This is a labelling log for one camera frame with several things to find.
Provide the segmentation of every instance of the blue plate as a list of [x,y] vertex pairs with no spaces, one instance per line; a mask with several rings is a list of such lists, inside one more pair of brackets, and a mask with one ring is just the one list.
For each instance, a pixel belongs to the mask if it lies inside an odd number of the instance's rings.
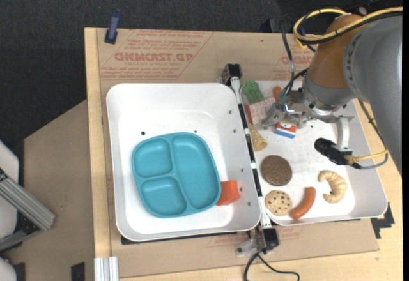
[[221,185],[212,153],[193,133],[170,133],[142,141],[132,153],[132,172],[144,207],[167,218],[216,204]]

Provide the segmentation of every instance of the black carpet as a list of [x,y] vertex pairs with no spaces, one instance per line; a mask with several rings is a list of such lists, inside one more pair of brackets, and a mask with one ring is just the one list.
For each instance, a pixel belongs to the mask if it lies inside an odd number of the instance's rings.
[[[0,140],[13,147],[86,99],[85,27],[258,32],[268,18],[369,0],[0,0]],[[383,0],[369,10],[402,5]],[[315,25],[317,30],[325,21]]]

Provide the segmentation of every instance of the toy sausage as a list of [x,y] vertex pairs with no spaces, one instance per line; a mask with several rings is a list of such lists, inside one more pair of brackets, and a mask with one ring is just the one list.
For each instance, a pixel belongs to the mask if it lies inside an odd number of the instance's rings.
[[315,201],[316,190],[313,187],[307,188],[305,191],[304,199],[301,204],[293,209],[290,216],[295,220],[298,220],[301,216],[304,216],[313,206]]

